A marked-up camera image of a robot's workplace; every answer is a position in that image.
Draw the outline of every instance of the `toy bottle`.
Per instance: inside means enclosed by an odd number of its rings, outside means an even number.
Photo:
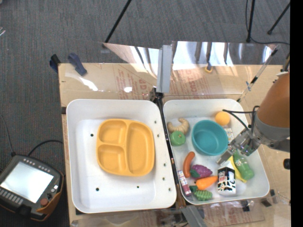
[[[243,156],[241,156],[237,150],[233,154],[233,162],[241,173],[241,177],[244,180],[249,180],[255,175],[253,170],[247,163],[247,160]]]

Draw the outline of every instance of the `tripod leg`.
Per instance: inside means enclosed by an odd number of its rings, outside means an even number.
[[[247,35],[247,39],[246,39],[246,42],[250,42],[250,34],[251,34],[251,26],[252,26],[252,18],[254,16],[254,9],[255,9],[255,1],[256,0],[252,0],[252,3],[251,3],[251,11],[250,11],[250,26],[248,28],[248,35]]]
[[[110,31],[109,35],[107,36],[107,38],[106,38],[106,40],[105,40],[105,43],[107,43],[107,42],[109,41],[110,37],[111,37],[112,34],[114,33],[116,27],[118,26],[118,24],[119,24],[121,18],[123,17],[123,14],[126,12],[126,10],[127,10],[128,6],[129,6],[129,4],[131,3],[131,1],[132,1],[132,0],[128,0],[127,3],[125,4],[125,6],[124,6],[124,8],[123,8],[123,10],[122,10],[122,12],[121,12],[121,14],[119,15],[119,17],[118,17],[117,21],[115,22],[115,24],[114,24],[112,30]]]
[[[290,2],[289,4],[286,6],[286,8],[284,9],[284,11],[281,13],[281,15],[278,17],[278,19],[276,20],[275,24],[271,27],[270,30],[268,30],[268,34],[271,35],[271,33],[273,32],[274,28],[276,27],[276,25],[279,23],[280,19],[283,17],[283,15],[286,13],[286,11],[288,10],[288,8],[290,7]]]

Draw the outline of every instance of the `yellow divided plate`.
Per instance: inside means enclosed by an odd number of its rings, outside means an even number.
[[[103,121],[97,135],[97,161],[106,172],[142,176],[154,165],[155,146],[151,129],[126,119]]]

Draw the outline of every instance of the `toy sausage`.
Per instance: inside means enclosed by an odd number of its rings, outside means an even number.
[[[190,164],[194,157],[195,157],[195,153],[193,151],[190,151],[184,159],[183,174],[186,178],[190,177]]]

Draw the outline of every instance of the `blue bowl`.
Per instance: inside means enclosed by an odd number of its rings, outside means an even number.
[[[221,125],[211,120],[201,120],[193,127],[191,140],[195,150],[208,156],[217,156],[227,150],[228,138]]]

